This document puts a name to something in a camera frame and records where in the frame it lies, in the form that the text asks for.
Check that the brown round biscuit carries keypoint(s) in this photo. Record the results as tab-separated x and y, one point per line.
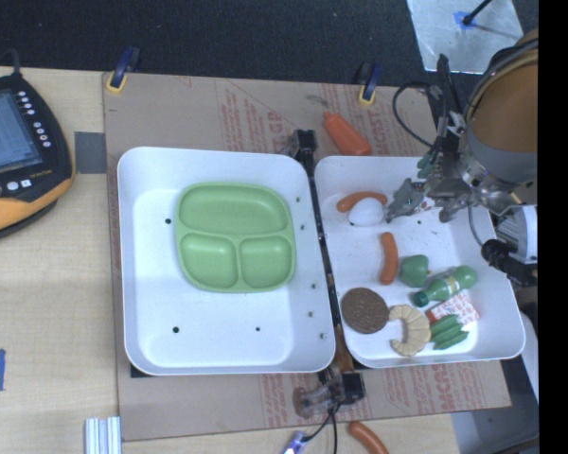
364	310

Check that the brown cardboard board, red print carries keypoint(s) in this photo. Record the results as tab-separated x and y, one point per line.
194	111

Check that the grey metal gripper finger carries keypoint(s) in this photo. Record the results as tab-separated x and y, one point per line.
404	199
449	211

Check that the white toy garlic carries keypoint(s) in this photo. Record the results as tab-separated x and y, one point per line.
365	213

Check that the orange sausage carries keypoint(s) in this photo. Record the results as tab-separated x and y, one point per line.
350	200
367	438
388	258

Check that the orange squeeze bottle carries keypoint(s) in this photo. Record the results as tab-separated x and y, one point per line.
345	135

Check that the black cylinder on white bracket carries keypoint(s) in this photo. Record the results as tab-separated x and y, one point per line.
518	234

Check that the red and white packet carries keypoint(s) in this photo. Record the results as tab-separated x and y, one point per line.
459	308

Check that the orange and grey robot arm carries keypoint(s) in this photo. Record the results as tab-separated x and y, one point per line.
506	107

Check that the beige croissant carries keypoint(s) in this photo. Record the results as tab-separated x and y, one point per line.
415	329

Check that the white plastic tray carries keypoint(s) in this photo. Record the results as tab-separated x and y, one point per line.
454	249
151	310

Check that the thin black rod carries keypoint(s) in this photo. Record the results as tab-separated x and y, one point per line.
323	239

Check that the green pea pods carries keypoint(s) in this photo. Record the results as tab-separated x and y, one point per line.
447	331

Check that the green bottle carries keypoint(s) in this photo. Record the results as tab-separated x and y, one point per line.
447	285

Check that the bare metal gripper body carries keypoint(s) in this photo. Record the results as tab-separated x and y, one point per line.
454	189

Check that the green divided plate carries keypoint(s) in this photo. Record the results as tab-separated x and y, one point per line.
234	215

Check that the green bell pepper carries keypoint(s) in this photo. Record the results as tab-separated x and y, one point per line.
413	271

